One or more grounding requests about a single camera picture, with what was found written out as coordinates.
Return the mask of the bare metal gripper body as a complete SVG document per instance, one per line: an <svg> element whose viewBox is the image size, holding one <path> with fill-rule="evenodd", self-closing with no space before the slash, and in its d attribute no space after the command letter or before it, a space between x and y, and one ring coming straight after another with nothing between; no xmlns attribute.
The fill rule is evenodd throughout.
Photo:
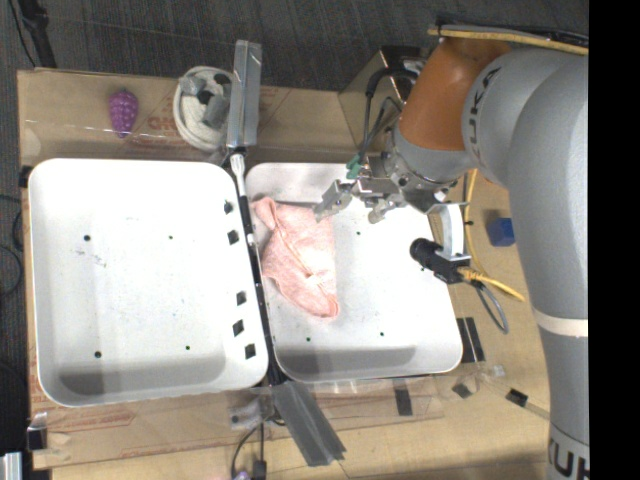
<svg viewBox="0 0 640 480"><path fill-rule="evenodd" d="M401 204L396 209L411 207L422 214L428 214L443 203L449 190L457 184L456 180L435 183L411 171L388 175L384 171L374 171L370 166L351 168L349 179L354 183L352 195L367 208L371 209L377 198L399 194Z"/></svg>

